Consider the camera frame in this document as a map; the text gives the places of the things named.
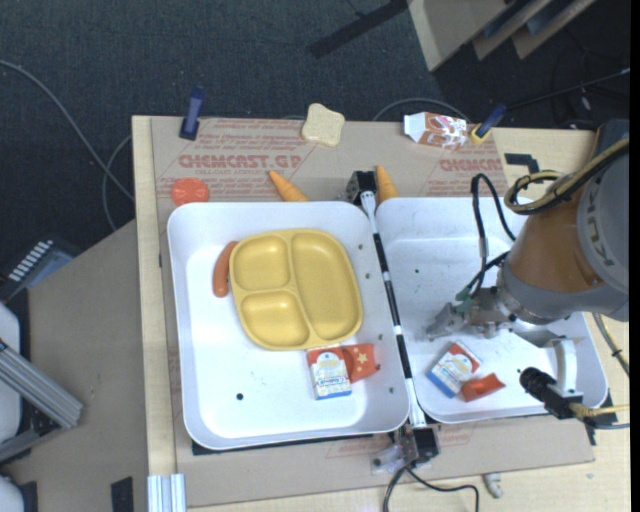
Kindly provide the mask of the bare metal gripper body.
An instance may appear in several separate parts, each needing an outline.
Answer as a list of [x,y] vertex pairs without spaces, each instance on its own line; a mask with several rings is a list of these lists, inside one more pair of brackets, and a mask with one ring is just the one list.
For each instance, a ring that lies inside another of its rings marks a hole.
[[525,341],[551,340],[548,322],[528,312],[501,287],[482,288],[463,316],[466,324],[486,338],[505,331]]

